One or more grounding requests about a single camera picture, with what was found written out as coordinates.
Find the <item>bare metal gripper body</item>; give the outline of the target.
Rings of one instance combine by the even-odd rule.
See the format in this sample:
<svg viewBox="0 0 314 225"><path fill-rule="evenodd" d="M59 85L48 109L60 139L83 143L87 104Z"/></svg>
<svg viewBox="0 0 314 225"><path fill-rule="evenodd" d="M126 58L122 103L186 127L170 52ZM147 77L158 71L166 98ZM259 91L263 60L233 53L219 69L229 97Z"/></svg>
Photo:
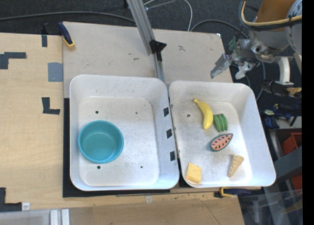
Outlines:
<svg viewBox="0 0 314 225"><path fill-rule="evenodd" d="M247 63L277 63L281 59L279 50L266 46L259 40L236 39L230 41L230 50L234 62Z"/></svg>

